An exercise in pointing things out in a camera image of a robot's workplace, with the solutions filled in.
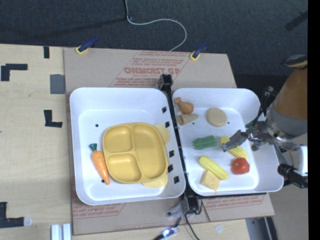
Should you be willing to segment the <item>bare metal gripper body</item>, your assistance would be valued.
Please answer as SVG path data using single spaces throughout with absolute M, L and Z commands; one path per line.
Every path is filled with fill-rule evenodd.
M 294 139 L 300 137 L 300 132 L 289 134 L 281 130 L 275 122 L 268 124 L 267 121 L 251 121 L 246 125 L 247 139 L 253 142 L 265 142 L 274 145 L 280 150 L 292 150 L 297 144 Z

